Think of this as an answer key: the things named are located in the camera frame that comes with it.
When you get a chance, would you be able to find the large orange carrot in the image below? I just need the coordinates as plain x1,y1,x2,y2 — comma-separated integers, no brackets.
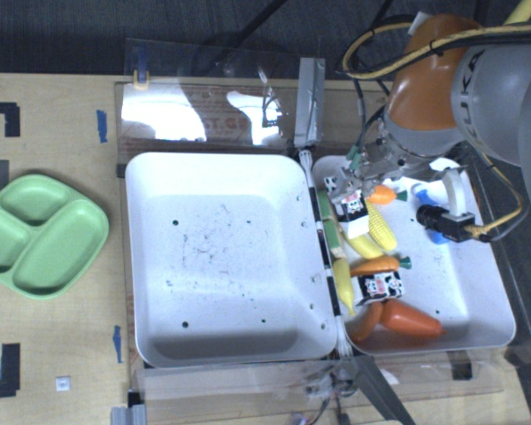
378,298,444,340

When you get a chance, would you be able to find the blue bottle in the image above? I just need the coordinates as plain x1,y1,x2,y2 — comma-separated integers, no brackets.
411,183,452,245

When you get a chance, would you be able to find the yellow banana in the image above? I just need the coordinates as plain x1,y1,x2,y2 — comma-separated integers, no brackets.
342,231,385,260
332,258,358,318

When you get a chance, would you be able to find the orange sausage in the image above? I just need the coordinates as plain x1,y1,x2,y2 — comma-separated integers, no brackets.
350,301,384,343

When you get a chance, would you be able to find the small orange carrot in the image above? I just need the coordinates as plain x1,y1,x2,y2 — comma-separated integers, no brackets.
350,254,413,278
370,184,409,206

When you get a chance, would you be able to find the yellow corn cob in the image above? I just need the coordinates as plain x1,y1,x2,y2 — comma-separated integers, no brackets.
365,199,399,252

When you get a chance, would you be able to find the white plastic tray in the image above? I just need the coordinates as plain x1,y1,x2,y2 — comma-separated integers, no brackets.
312,154,517,357
124,151,339,368

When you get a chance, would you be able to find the green divided plate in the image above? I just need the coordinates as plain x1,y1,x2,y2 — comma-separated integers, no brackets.
0,174,111,301

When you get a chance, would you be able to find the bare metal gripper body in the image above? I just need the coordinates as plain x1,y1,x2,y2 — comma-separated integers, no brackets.
335,138,439,203

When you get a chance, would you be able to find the green toy vegetable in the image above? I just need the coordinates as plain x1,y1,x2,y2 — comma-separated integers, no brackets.
316,188,347,259

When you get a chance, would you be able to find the thin black and white rod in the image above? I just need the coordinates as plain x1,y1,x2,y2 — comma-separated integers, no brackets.
297,148,353,359

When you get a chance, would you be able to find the cow print milk carton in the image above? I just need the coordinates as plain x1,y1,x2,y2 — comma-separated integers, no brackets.
357,271,405,306
323,174,372,237

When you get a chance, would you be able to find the black cylinder on white bracket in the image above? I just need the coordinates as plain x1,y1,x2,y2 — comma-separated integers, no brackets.
415,168,477,243

